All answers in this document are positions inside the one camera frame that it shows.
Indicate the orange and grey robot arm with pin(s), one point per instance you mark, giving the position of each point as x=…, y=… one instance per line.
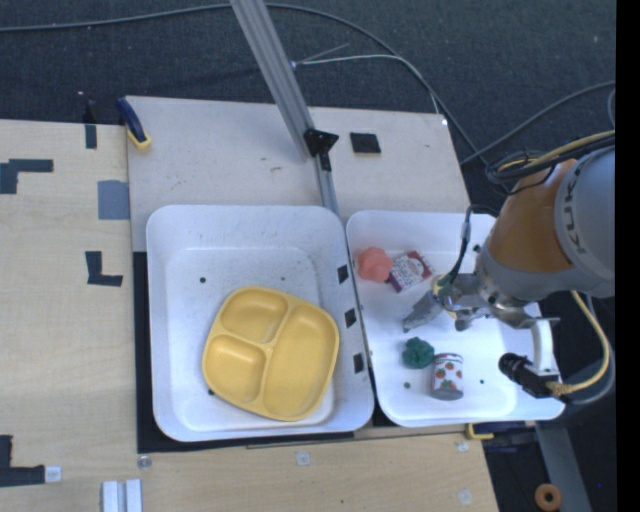
x=540, y=235

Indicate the green broccoli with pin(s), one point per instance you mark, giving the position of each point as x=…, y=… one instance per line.
x=418, y=353

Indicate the pink toy food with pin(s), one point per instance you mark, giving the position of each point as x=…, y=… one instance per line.
x=374, y=264

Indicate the white can with strawberries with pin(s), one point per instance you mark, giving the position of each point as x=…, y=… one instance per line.
x=447, y=377

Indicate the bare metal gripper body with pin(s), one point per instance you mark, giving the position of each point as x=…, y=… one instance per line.
x=470, y=295

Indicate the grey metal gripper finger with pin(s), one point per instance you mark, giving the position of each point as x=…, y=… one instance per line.
x=465, y=320
x=422, y=311

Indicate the orange doughnut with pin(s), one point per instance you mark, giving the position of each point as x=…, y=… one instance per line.
x=540, y=496

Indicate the pale flat board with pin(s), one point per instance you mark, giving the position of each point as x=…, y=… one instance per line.
x=225, y=160

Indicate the black cylinder on white bracket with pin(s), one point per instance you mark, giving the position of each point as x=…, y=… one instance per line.
x=525, y=375

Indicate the yellow divided plate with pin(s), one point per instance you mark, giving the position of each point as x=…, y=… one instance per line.
x=295, y=350

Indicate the white plastic tray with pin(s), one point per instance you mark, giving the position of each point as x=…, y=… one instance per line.
x=480, y=400
x=200, y=250

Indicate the red and white packet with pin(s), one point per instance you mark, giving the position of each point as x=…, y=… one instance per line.
x=409, y=272

